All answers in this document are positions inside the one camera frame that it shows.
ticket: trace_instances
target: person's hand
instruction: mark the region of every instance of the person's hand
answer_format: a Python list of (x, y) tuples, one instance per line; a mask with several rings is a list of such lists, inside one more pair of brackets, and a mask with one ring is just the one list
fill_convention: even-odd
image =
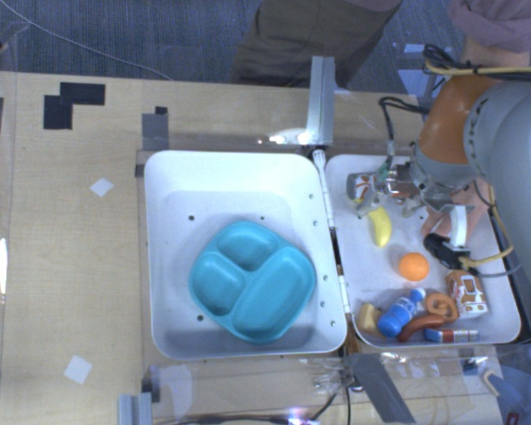
[[(475, 184), (478, 186), (480, 194), (482, 197), (488, 199), (488, 183), (483, 179), (476, 179)], [(473, 209), (469, 212), (467, 217), (467, 232), (466, 237), (469, 237), (476, 225), (478, 224), (481, 216), (483, 216), (487, 211), (489, 206), (484, 203), (474, 187), (474, 183), (471, 183), (469, 187), (465, 189), (458, 190), (452, 194), (452, 201), (457, 205), (473, 205)], [(424, 236), (433, 232), (438, 235), (447, 237), (450, 233), (451, 224), (450, 216), (447, 213), (436, 212), (430, 208), (427, 208), (428, 217), (427, 220), (423, 223), (421, 228), (421, 233)]]

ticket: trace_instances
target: orange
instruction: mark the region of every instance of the orange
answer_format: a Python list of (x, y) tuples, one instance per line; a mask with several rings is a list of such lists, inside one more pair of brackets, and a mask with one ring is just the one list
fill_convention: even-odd
[(427, 259), (416, 251), (409, 252), (399, 261), (399, 274), (412, 282), (418, 282), (427, 277)]

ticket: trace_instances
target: blue bottle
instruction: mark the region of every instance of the blue bottle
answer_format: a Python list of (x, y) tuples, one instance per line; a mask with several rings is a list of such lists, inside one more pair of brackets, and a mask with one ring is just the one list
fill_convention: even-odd
[(396, 337), (417, 312), (417, 304), (425, 297), (425, 290), (415, 288), (409, 297), (398, 297), (378, 320), (378, 329), (389, 338)]

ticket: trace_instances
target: yellow banana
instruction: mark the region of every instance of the yellow banana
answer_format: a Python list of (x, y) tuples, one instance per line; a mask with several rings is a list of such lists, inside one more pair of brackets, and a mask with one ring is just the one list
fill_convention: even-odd
[(373, 239), (375, 243), (383, 247), (391, 237), (391, 220), (383, 206), (368, 213), (373, 224)]

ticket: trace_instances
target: wooden table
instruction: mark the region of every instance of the wooden table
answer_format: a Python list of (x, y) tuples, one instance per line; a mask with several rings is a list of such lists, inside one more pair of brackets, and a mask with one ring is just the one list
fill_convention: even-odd
[[(75, 105), (72, 130), (45, 130), (44, 96), (58, 96), (62, 81), (105, 84), (105, 103)], [(138, 219), (143, 210), (135, 177), (142, 114), (167, 108), (174, 148), (255, 150), (258, 140), (259, 148), (268, 146), (271, 133), (305, 126), (308, 91), (0, 73), (0, 96), (5, 127), (0, 156), (8, 158), (4, 150), (12, 147), (13, 159), (10, 166), (0, 164), (2, 177), (12, 169), (12, 191), (5, 187), (3, 193), (11, 208), (4, 207), (9, 268), (0, 425), (114, 424), (119, 395), (141, 391), (143, 348), (149, 346), (142, 341)], [(335, 140), (343, 150), (385, 150), (377, 97), (336, 96)], [(396, 117), (402, 120), (396, 126), (399, 152), (406, 152), (420, 120)], [(103, 197), (90, 189), (101, 179), (113, 185)], [(495, 358), (493, 348), (477, 351)], [(473, 423), (499, 423), (495, 398), (479, 380), (461, 375), (456, 353), (407, 354), (421, 367), (431, 367), (436, 358), (454, 364), (440, 377), (416, 375), (410, 366), (406, 373), (391, 370), (420, 423), (468, 423), (470, 416)], [(91, 364), (83, 383), (64, 375), (73, 356)], [(327, 399), (315, 392), (317, 368), (304, 358), (167, 364), (168, 389), (188, 385), (192, 397), (171, 392), (177, 414), (182, 408), (188, 415), (279, 413), (288, 405), (314, 411)], [(323, 414), (323, 423), (345, 423), (343, 398)], [(352, 394), (352, 403), (353, 423), (380, 423), (365, 393)], [(164, 417), (158, 408), (165, 408), (154, 406)]]

